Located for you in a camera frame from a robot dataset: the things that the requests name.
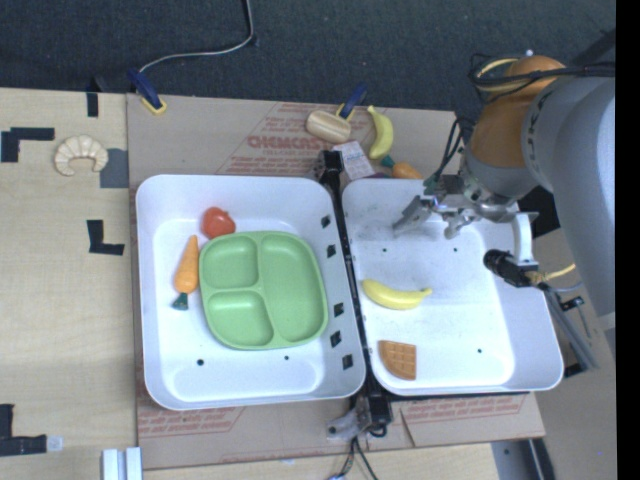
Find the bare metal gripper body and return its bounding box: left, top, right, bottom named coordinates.
left=422, top=173, right=522, bottom=225

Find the orange carrot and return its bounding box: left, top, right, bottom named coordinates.
left=381, top=156, right=424, bottom=181
left=171, top=234, right=201, bottom=312

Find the white and pink carton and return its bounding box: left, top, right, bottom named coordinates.
left=331, top=139, right=374, bottom=180

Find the yellow banana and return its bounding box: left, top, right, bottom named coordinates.
left=366, top=104, right=395, bottom=161
left=360, top=277, right=434, bottom=312

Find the white plastic tray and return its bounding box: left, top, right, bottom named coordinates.
left=134, top=173, right=368, bottom=412
left=341, top=177, right=566, bottom=397

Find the beige bread roll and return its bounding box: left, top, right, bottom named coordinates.
left=305, top=109, right=353, bottom=145

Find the orange waffle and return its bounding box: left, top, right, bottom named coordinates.
left=377, top=339, right=418, bottom=382

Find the green divided plate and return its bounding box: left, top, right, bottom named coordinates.
left=197, top=230, right=330, bottom=352

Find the red tomato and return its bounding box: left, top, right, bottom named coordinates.
left=200, top=206, right=237, bottom=240

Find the brown cardboard board red print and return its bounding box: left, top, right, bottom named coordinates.
left=125, top=92, right=547, bottom=470

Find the beige croissant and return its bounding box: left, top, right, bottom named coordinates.
left=53, top=134, right=110, bottom=178

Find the black cylinder on white bracket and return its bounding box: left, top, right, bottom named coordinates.
left=482, top=211, right=541, bottom=290

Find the black block with wires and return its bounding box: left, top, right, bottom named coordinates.
left=311, top=149, right=347, bottom=185
left=366, top=392, right=394, bottom=427

